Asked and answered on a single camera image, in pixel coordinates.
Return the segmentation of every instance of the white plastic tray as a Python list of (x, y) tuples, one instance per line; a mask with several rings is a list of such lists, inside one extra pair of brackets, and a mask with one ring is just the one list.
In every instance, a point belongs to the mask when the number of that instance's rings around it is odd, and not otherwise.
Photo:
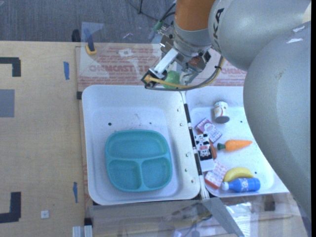
[[(186, 92), (192, 126), (194, 127), (202, 119), (208, 118), (222, 132), (223, 135), (214, 143), (214, 147), (216, 147), (218, 142), (224, 144), (229, 139), (253, 141), (246, 148), (234, 152), (217, 150), (217, 161), (226, 165), (228, 169), (238, 166), (249, 168), (255, 177), (259, 178), (261, 182), (260, 190), (257, 192), (236, 193), (215, 189), (207, 184), (206, 188), (211, 194), (221, 198), (289, 192), (253, 138), (244, 112), (242, 91), (243, 87), (210, 86)], [(213, 106), (218, 101), (228, 103), (230, 120), (225, 124), (218, 124), (214, 120)]]
[[(88, 190), (98, 204), (192, 199), (200, 191), (198, 170), (179, 92), (147, 90), (143, 86), (92, 85), (82, 94), (87, 154)], [(162, 189), (123, 192), (110, 182), (105, 163), (105, 143), (114, 132), (148, 129), (167, 140), (172, 158), (172, 178)]]

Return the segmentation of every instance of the yellow banana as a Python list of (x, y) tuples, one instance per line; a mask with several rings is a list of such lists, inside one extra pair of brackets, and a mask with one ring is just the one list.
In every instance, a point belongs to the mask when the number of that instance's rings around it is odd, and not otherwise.
[(253, 174), (248, 168), (245, 167), (235, 167), (228, 170), (224, 176), (223, 182), (231, 182), (236, 178), (252, 178)]

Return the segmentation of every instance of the teal plate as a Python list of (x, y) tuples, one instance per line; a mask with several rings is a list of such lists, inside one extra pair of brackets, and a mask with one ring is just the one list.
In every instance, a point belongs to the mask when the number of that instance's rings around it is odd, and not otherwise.
[(109, 136), (105, 160), (110, 182), (125, 192), (162, 189), (171, 180), (168, 143), (152, 130), (124, 130)]

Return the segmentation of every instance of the gray carpet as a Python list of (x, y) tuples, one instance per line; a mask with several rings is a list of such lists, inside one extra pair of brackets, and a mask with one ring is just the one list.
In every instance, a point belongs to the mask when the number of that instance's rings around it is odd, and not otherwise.
[(95, 42), (151, 43), (173, 1), (143, 0), (138, 14), (140, 0), (0, 0), (0, 40), (72, 41), (88, 25)]

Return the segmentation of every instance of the water bottle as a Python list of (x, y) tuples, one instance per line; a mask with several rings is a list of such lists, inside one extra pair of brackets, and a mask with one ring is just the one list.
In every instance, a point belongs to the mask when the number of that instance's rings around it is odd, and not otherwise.
[(222, 182), (222, 190), (234, 190), (236, 192), (256, 192), (260, 189), (258, 178), (237, 178), (231, 182)]

